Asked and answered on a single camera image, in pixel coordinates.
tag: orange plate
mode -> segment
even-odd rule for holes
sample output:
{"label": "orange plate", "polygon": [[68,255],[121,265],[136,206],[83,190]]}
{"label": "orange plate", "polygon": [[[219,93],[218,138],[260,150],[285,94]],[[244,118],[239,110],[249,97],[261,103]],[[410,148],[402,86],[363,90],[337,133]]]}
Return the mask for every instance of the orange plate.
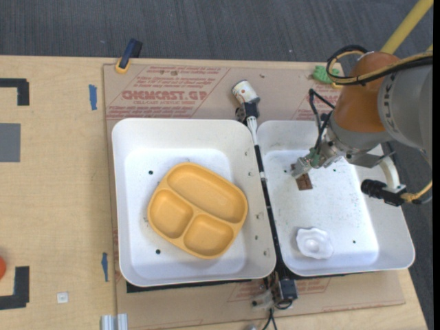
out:
{"label": "orange plate", "polygon": [[156,233],[192,255],[213,259],[234,242],[248,214],[248,201],[222,176],[185,162],[167,172],[147,209]]}

